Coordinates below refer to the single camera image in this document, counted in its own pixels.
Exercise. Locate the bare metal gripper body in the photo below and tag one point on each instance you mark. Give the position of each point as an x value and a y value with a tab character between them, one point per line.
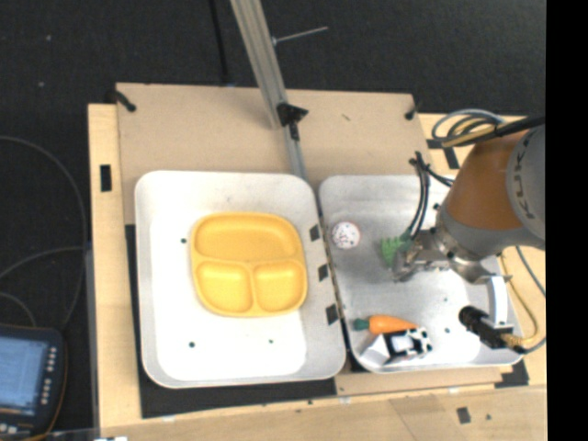
432	256

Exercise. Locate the white speckled ball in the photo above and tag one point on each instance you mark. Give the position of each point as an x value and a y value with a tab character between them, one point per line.
345	235

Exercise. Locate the white plastic tray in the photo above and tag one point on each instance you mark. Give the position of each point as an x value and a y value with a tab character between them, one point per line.
174	292
427	310

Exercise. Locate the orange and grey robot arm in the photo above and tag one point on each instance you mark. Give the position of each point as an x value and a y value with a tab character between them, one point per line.
487	191

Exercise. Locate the brown flat board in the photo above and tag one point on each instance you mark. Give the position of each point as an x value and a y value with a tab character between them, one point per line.
206	131

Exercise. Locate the black and white carton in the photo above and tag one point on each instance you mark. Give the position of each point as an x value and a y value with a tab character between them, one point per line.
404	345

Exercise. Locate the black cylinder on white bracket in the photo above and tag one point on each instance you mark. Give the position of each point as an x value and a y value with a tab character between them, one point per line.
482	325

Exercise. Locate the yellow divided plate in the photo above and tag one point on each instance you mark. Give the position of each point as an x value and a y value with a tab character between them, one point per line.
248	264

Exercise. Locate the orange carrot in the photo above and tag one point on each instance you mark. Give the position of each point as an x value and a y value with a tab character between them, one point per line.
390	324

